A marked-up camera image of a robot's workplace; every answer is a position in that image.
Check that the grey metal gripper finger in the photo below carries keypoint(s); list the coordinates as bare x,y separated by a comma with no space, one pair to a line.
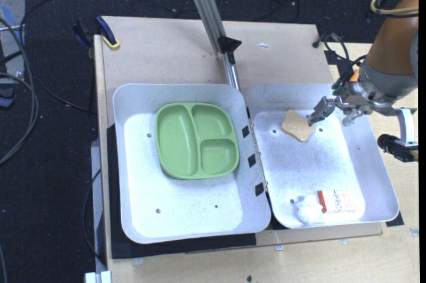
352,116
321,111

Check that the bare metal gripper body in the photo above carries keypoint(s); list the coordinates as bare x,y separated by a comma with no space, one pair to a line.
361,98

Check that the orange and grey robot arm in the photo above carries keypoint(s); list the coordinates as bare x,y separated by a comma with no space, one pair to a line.
392,45

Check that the tan toy biscuit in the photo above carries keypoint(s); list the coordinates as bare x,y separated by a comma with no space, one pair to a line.
296,126

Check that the white plastic tray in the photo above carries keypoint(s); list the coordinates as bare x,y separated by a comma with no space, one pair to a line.
316,165
186,205

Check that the thin black and white rod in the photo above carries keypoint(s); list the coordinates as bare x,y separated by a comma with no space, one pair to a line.
258,148

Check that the white and red carton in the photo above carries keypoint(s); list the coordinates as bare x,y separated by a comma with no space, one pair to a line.
339,201

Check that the white crumpled ball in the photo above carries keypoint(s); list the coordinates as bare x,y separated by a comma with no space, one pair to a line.
307,208

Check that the green divided plate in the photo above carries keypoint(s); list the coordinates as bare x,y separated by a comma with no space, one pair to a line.
176,138

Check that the brown cardboard board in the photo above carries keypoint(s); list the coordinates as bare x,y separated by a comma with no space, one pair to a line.
159,55

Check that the black cylinder on white bracket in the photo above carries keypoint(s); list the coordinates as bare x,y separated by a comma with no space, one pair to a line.
396,145

